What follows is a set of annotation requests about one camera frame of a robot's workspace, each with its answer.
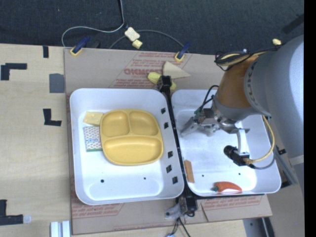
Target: yellow plate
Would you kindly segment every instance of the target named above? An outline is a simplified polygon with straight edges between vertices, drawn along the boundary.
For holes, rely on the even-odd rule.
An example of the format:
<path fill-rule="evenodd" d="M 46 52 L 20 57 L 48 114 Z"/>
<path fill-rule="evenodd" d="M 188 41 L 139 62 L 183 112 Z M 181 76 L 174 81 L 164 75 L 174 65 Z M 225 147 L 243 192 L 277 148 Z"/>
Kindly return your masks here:
<path fill-rule="evenodd" d="M 157 120 L 146 111 L 121 109 L 105 113 L 100 135 L 105 157 L 116 165 L 148 164 L 163 153 Z"/>

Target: blue clamp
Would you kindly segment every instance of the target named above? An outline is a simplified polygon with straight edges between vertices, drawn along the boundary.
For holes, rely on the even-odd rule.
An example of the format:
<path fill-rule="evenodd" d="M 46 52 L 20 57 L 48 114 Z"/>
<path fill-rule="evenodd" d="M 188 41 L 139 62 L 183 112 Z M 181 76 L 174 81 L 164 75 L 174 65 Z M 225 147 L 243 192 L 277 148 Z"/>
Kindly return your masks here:
<path fill-rule="evenodd" d="M 90 41 L 91 37 L 90 36 L 86 36 L 84 37 L 82 40 L 79 41 L 79 43 L 73 47 L 70 50 L 70 54 L 72 56 L 77 56 L 78 54 L 80 54 L 82 52 L 82 48 L 86 46 L 86 44 Z"/>
<path fill-rule="evenodd" d="M 181 62 L 181 61 L 183 60 L 183 58 L 184 58 L 184 53 L 189 49 L 190 45 L 191 45 L 191 44 L 190 44 L 189 42 L 187 42 L 187 43 L 183 46 L 183 48 L 182 48 L 179 52 L 176 53 L 176 55 L 174 56 L 174 60 L 175 60 L 176 62 Z"/>

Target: light wood surface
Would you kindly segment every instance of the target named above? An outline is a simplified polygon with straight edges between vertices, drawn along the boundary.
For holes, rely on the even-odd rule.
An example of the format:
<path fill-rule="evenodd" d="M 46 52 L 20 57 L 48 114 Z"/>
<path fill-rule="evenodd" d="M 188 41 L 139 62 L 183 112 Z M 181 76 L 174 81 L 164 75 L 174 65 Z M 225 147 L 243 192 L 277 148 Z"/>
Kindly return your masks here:
<path fill-rule="evenodd" d="M 53 221 L 71 221 L 66 99 L 49 93 L 49 74 L 64 73 L 63 48 L 0 44 L 0 64 L 27 63 L 0 81 L 0 199 L 7 215 L 31 215 L 29 224 L 0 226 L 3 237 L 47 237 Z M 61 126 L 44 125 L 43 109 Z M 245 237 L 242 220 L 192 224 L 192 237 Z M 80 235 L 91 237 L 166 236 L 172 227 Z M 177 237 L 186 236 L 181 227 Z"/>

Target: cardboard box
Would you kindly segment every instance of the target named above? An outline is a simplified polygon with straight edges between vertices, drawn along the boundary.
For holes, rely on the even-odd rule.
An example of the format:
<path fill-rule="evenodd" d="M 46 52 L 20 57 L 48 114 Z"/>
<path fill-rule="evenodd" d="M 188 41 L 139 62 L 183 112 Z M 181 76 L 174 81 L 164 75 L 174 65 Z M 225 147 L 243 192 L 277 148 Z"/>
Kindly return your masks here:
<path fill-rule="evenodd" d="M 166 61 L 191 75 L 174 80 L 176 90 L 208 89 L 220 83 L 223 71 L 215 65 L 214 56 L 186 54 L 183 61 L 177 63 L 173 59 L 174 55 L 163 52 L 84 49 L 79 56 L 73 57 L 69 49 L 64 49 L 73 234 L 174 225 L 174 220 L 165 219 L 165 210 L 175 205 L 175 199 L 95 206 L 80 202 L 74 188 L 69 110 L 69 97 L 79 88 L 153 88 L 155 85 L 147 79 L 147 74 L 162 74 Z M 186 224 L 196 224 L 271 215 L 266 195 L 225 197 L 198 200 L 195 216 L 184 221 Z"/>

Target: orange toy vegetable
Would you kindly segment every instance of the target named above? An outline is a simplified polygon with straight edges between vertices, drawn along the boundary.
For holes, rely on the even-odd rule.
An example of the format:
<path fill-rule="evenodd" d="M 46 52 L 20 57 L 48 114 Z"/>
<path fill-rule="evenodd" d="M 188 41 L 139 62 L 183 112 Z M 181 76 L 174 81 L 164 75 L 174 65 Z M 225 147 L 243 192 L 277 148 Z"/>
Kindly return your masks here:
<path fill-rule="evenodd" d="M 217 183 L 214 183 L 214 187 L 212 188 L 212 190 L 216 192 L 222 192 L 226 189 L 242 191 L 241 187 L 231 182 L 217 182 Z"/>

